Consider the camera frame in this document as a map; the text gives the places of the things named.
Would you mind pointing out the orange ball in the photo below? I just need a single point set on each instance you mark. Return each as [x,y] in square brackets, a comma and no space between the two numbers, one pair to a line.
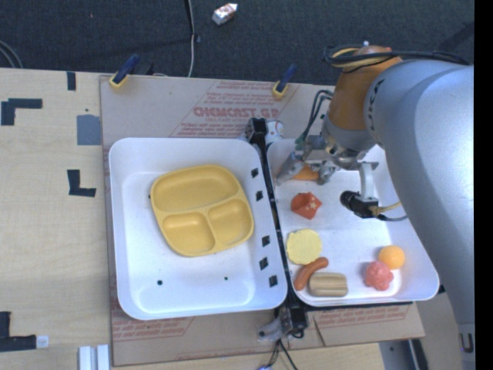
[391,257]

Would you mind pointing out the yellow divided plate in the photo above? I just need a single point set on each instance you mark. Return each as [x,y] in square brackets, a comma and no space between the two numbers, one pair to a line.
[200,206]

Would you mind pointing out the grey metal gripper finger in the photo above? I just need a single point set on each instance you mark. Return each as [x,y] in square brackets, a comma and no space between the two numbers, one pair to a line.
[326,174]
[288,170]

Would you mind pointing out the white plastic tray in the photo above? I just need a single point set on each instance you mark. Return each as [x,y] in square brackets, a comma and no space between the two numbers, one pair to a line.
[192,283]
[346,237]

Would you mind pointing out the pink grapes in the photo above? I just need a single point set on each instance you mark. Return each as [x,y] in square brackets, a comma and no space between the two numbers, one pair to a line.
[378,276]

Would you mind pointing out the tan bread bun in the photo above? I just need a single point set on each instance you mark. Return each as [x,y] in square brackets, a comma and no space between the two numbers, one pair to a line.
[328,284]

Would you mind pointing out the thin black rod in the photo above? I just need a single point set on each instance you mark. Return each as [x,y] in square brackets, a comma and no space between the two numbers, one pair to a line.
[278,226]

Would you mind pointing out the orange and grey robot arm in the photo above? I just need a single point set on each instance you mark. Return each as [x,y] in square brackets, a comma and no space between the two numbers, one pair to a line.
[420,129]

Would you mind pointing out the orange sausage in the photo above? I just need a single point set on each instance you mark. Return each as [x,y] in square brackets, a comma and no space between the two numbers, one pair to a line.
[308,274]

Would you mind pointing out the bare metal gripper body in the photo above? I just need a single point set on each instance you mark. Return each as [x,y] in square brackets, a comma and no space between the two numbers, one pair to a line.
[333,153]

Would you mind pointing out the black cylinder on white bracket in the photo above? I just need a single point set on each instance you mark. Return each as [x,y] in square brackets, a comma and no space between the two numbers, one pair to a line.
[364,204]

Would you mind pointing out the white and orange carton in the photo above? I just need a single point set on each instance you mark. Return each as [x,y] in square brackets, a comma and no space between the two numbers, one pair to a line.
[224,14]

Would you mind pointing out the brown cardboard board red print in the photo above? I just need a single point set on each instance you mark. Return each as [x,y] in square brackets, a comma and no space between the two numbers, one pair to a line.
[154,106]

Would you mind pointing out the orange wedge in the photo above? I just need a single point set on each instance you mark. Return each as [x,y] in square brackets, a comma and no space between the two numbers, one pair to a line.
[306,174]

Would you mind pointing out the yellow round biscuit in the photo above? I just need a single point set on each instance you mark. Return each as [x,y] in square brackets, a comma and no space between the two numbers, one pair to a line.
[304,246]

